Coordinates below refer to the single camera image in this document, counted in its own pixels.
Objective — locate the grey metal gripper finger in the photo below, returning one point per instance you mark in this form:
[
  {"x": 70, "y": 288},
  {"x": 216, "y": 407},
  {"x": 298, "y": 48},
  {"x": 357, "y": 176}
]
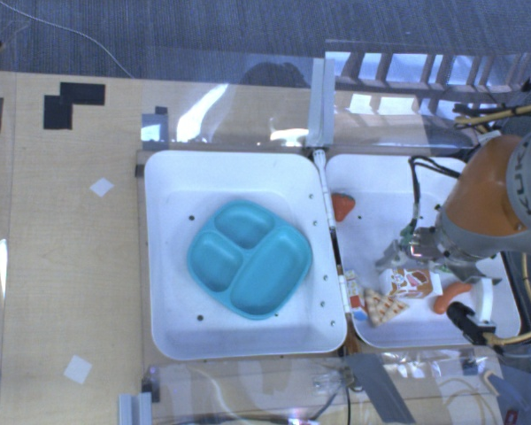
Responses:
[
  {"x": 468, "y": 272},
  {"x": 394, "y": 254}
]

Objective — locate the black cylinder on white bracket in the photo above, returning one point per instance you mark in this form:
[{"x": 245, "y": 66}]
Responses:
[{"x": 467, "y": 320}]

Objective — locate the red white and blue packet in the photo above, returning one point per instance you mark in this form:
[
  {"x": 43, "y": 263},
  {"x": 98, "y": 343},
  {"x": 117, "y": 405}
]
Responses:
[{"x": 355, "y": 297}]

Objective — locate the red strawberry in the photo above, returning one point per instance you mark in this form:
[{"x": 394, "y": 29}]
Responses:
[{"x": 341, "y": 206}]

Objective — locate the orange sausage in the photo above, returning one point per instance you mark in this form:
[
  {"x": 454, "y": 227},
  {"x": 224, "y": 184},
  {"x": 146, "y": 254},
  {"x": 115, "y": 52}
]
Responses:
[{"x": 449, "y": 297}]

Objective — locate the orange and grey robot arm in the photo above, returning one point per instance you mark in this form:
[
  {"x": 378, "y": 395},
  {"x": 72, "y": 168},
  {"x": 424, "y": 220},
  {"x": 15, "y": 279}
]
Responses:
[{"x": 482, "y": 193}]

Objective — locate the white and brown carton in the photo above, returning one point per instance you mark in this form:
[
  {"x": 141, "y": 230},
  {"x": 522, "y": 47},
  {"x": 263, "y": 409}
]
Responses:
[{"x": 413, "y": 285}]

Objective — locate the thin black and white rod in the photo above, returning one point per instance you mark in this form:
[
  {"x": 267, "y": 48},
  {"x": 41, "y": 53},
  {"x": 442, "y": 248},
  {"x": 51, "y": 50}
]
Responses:
[{"x": 324, "y": 180}]

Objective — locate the blue divided plate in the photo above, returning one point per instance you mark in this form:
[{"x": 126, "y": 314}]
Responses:
[{"x": 265, "y": 272}]

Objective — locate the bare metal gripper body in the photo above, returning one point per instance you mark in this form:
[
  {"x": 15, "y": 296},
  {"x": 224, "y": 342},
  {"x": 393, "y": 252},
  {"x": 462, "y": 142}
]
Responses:
[{"x": 427, "y": 245}]

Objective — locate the white plastic tray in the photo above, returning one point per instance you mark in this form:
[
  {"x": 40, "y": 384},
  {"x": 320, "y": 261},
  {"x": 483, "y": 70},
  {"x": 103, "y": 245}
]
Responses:
[
  {"x": 177, "y": 308},
  {"x": 380, "y": 180}
]

